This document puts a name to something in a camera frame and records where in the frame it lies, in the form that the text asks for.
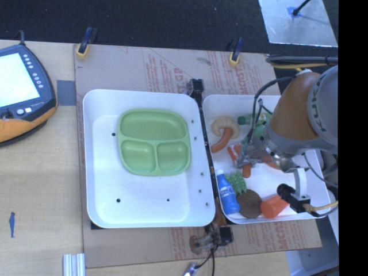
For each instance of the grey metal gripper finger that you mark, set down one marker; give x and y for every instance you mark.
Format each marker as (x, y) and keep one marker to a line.
(241, 159)
(253, 162)

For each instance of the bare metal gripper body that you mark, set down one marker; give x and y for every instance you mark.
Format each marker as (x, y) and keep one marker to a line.
(260, 153)

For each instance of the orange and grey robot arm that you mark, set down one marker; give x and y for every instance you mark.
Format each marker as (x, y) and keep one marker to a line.
(299, 114)

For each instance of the orange carrot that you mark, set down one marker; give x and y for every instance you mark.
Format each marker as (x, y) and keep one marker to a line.
(246, 171)

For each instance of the green plastic bottle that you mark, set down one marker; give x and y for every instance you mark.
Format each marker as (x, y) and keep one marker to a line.
(258, 131)

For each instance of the white plastic tray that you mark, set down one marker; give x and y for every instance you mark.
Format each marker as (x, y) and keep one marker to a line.
(267, 180)
(143, 194)

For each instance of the green leafy vegetable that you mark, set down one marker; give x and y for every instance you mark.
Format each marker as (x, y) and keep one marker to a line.
(237, 183)

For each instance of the orange sausage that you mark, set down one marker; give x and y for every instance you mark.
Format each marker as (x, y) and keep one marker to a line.
(223, 140)

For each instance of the thin black and white rod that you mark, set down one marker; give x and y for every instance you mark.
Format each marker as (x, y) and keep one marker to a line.
(207, 154)

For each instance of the blue bottle, white cap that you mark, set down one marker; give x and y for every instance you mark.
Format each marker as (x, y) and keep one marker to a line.
(227, 195)

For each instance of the brown biscuit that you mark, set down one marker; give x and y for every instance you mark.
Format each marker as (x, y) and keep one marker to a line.
(249, 203)

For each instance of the cream croissant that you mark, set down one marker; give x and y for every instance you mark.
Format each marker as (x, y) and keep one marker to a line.
(220, 123)

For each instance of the orange cone-shaped cup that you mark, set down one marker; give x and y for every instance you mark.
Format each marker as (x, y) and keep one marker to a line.
(273, 207)

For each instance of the green divided plate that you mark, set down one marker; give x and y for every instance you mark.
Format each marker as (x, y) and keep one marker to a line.
(153, 141)

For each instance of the brown cardboard board, red print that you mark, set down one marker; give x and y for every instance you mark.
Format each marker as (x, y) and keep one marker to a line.
(138, 68)

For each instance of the black cylinder on white bracket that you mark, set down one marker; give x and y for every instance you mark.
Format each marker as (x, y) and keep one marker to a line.
(296, 197)

